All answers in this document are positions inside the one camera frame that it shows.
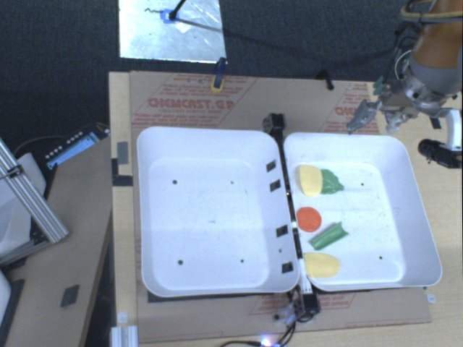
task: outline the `blue clamp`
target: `blue clamp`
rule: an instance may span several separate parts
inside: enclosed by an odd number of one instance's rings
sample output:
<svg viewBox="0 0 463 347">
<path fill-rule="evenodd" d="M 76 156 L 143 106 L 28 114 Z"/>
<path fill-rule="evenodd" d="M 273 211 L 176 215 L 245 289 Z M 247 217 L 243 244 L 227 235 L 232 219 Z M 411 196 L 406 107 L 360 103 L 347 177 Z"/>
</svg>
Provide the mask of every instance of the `blue clamp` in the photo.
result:
<svg viewBox="0 0 463 347">
<path fill-rule="evenodd" d="M 211 91 L 213 93 L 219 93 L 224 88 L 224 74 L 226 65 L 226 58 L 221 57 L 214 67 L 214 76 L 211 82 Z"/>
<path fill-rule="evenodd" d="M 169 13 L 170 12 L 173 12 L 174 10 L 173 9 L 165 9 L 165 10 L 161 10 L 160 11 L 160 14 L 161 14 L 161 19 L 164 23 L 166 24 L 172 24 L 172 23 L 175 23 L 175 20 L 170 20 L 169 19 Z"/>
</svg>

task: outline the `metal frame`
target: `metal frame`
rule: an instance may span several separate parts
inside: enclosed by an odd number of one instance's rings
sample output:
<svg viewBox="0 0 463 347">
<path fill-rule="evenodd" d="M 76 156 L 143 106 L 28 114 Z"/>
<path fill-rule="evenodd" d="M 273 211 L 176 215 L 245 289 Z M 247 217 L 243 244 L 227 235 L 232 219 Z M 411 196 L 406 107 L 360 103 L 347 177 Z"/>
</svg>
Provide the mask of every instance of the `metal frame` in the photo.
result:
<svg viewBox="0 0 463 347">
<path fill-rule="evenodd" d="M 37 223 L 47 241 L 35 243 L 33 240 L 10 252 L 7 256 L 0 258 L 0 265 L 19 260 L 37 250 L 45 247 L 47 244 L 53 244 L 63 239 L 69 231 L 63 223 L 54 215 L 48 203 L 42 195 L 33 186 L 22 166 L 17 162 L 11 151 L 0 138 L 0 179 L 5 179 L 18 197 L 20 202 L 31 214 L 33 220 Z"/>
</svg>

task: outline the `wooden table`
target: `wooden table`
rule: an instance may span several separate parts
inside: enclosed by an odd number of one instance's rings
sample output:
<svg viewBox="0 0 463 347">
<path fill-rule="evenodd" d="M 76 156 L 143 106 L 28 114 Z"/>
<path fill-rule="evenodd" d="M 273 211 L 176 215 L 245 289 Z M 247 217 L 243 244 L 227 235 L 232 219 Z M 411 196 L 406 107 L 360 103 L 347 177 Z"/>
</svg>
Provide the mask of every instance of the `wooden table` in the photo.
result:
<svg viewBox="0 0 463 347">
<path fill-rule="evenodd" d="M 24 287 L 6 347 L 84 346 L 111 237 L 110 140 L 61 164 L 48 203 L 69 229 L 57 244 L 30 255 L 7 273 Z M 75 303 L 61 307 L 67 288 Z"/>
</svg>

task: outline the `led light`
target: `led light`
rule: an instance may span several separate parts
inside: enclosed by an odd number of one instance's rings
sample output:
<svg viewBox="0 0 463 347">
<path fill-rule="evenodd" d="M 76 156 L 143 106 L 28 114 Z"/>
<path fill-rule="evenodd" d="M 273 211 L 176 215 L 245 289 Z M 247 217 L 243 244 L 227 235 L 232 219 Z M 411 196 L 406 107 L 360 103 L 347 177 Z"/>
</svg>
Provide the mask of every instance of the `led light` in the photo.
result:
<svg viewBox="0 0 463 347">
<path fill-rule="evenodd" d="M 265 347 L 272 347 L 272 345 L 273 345 L 272 342 L 271 342 L 269 339 L 267 339 L 267 338 L 262 339 L 262 340 L 260 341 L 260 344 L 261 344 L 262 346 L 265 346 Z"/>
</svg>

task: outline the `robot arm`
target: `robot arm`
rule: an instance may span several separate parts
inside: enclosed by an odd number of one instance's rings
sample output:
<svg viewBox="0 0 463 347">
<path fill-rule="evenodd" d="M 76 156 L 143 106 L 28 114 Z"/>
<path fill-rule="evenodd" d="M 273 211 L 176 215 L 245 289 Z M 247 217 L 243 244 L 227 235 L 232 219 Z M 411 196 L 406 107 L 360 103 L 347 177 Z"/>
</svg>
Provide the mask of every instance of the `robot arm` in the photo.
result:
<svg viewBox="0 0 463 347">
<path fill-rule="evenodd" d="M 429 2 L 432 7 L 428 13 L 412 12 L 416 5 Z M 377 111 L 386 116 L 389 133 L 397 131 L 402 123 L 416 118 L 419 113 L 434 119 L 445 118 L 449 126 L 447 144 L 438 143 L 433 148 L 449 150 L 454 163 L 439 160 L 439 153 L 430 152 L 421 144 L 420 152 L 424 154 L 426 150 L 429 159 L 444 166 L 461 167 L 461 114 L 443 105 L 462 89 L 462 10 L 463 0 L 410 0 L 402 8 L 404 21 L 423 25 L 420 35 L 412 50 L 398 53 L 395 76 L 376 82 L 378 101 L 364 100 L 360 104 L 353 120 L 347 124 L 349 133 L 369 123 Z"/>
</svg>

